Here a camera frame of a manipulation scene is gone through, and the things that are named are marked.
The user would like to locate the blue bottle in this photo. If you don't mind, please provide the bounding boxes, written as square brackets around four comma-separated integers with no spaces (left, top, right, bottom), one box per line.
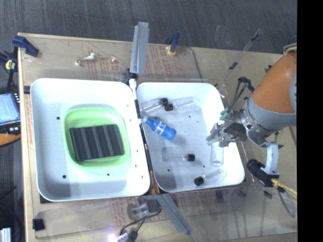
[142,116,177,141]

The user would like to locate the brown cardboard board, red print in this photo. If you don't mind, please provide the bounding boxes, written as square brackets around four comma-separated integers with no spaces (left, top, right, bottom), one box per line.
[17,32,298,242]

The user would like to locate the black block with thin wires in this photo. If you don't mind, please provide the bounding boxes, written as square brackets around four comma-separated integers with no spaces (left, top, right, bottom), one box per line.
[145,198,163,213]

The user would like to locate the clear plastic bottle, black cap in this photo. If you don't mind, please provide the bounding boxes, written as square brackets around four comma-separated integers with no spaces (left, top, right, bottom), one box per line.
[161,147,196,163]
[139,97,169,115]
[193,167,226,187]
[164,97,195,112]

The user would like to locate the white plastic tray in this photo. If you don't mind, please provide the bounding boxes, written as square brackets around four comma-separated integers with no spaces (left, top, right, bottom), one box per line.
[135,82,246,194]
[30,78,151,202]

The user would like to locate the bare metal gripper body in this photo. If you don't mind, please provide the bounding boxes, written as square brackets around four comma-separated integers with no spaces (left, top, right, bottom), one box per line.
[223,109,253,142]

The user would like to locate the black ribbed rectangular block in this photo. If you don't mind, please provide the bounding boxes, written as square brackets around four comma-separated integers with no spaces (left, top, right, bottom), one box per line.
[69,124,126,162]

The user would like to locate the black cylinder on white bracket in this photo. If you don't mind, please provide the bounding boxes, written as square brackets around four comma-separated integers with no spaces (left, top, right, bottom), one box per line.
[246,143,281,188]

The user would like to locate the clear plastic bottle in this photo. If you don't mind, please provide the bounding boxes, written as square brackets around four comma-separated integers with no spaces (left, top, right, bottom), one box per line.
[139,97,169,115]
[164,97,195,112]
[209,140,225,167]
[161,147,196,163]
[193,167,226,187]

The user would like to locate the green plate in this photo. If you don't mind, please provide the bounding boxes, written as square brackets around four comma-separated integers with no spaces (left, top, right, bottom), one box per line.
[64,107,132,169]

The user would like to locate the white curved plastic piece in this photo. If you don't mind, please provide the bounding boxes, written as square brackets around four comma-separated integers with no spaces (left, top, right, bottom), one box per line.
[75,52,116,66]

